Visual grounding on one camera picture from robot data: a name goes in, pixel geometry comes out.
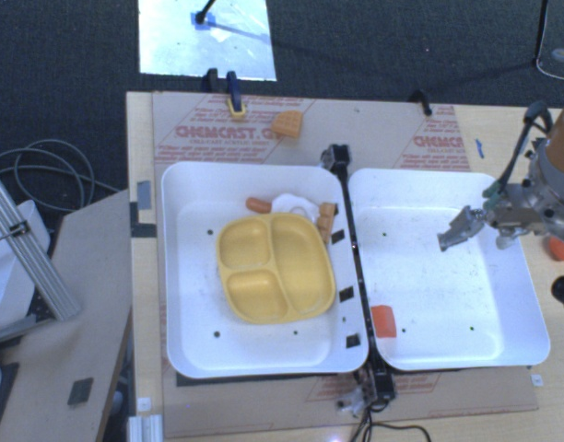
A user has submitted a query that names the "orange cube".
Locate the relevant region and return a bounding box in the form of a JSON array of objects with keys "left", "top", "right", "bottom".
[{"left": 370, "top": 304, "right": 398, "bottom": 340}]

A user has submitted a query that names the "orange waffle piece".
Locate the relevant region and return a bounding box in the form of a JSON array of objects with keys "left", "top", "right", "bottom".
[{"left": 269, "top": 110, "right": 305, "bottom": 146}]

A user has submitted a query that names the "orange sausage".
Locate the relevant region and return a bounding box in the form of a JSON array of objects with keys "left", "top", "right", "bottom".
[{"left": 244, "top": 195, "right": 275, "bottom": 215}]

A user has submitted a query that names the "white fried egg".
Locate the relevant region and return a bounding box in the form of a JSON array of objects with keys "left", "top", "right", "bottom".
[{"left": 271, "top": 192, "right": 322, "bottom": 225}]

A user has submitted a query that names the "yellow divided plate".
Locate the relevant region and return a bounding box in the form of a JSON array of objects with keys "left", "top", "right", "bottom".
[{"left": 216, "top": 212, "right": 337, "bottom": 326}]

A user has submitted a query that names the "thin black and white rod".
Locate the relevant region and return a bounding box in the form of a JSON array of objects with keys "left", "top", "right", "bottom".
[{"left": 335, "top": 163, "right": 382, "bottom": 373}]

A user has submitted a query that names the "white plastic tray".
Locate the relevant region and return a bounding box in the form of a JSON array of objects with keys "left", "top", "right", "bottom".
[
  {"left": 160, "top": 160, "right": 370, "bottom": 379},
  {"left": 348, "top": 168, "right": 552, "bottom": 372}
]

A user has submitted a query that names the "brown cardboard board red print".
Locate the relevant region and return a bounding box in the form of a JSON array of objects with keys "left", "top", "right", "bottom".
[{"left": 151, "top": 91, "right": 540, "bottom": 439}]

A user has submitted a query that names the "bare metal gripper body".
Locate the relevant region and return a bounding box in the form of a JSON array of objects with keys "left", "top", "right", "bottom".
[{"left": 482, "top": 182, "right": 564, "bottom": 250}]

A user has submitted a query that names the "tan biscuit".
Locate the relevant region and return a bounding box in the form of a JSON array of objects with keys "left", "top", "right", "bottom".
[{"left": 316, "top": 201, "right": 339, "bottom": 245}]

